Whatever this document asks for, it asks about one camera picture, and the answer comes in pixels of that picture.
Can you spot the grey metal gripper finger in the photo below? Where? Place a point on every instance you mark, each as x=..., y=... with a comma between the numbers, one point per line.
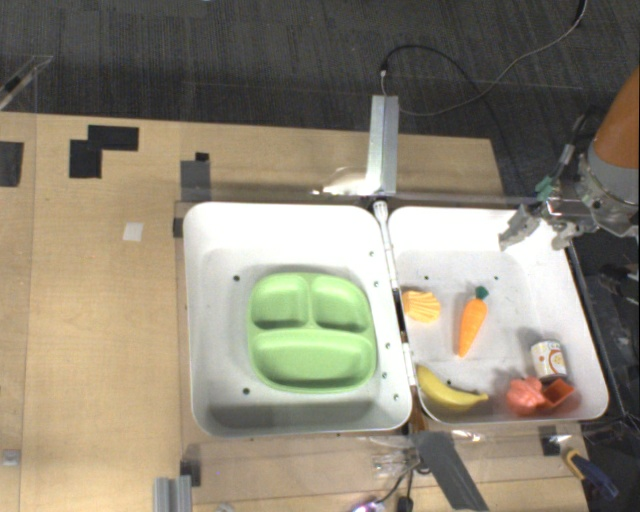
x=520, y=225
x=565, y=235

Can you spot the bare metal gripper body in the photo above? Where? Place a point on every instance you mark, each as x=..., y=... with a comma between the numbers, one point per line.
x=580, y=210

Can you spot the white plastic tray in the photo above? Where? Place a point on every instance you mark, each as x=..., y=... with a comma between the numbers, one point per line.
x=220, y=310
x=515, y=280

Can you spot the orange carrot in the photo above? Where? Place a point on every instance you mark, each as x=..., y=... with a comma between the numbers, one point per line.
x=471, y=322

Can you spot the small white can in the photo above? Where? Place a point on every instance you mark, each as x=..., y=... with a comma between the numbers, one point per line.
x=549, y=359

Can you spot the yellow ridged biscuit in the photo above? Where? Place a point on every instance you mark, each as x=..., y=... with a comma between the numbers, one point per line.
x=421, y=306

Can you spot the thin black and white rod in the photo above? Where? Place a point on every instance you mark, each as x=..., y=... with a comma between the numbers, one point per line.
x=387, y=250

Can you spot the orange cube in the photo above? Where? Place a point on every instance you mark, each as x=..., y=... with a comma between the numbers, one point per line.
x=557, y=392

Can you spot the pink toy food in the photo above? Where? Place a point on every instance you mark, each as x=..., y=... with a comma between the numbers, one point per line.
x=522, y=397

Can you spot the yellow banana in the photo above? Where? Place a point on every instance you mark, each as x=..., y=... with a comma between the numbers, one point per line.
x=445, y=395

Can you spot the green divided plate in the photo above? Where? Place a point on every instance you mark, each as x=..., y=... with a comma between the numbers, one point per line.
x=310, y=335

